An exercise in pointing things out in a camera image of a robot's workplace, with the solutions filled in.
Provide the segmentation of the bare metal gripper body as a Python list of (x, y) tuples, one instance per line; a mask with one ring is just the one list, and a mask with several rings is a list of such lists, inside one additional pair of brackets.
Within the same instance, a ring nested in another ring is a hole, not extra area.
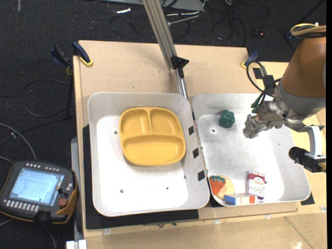
[(265, 101), (255, 115), (255, 130), (260, 132), (283, 126), (300, 132), (306, 125), (303, 117), (283, 102)]

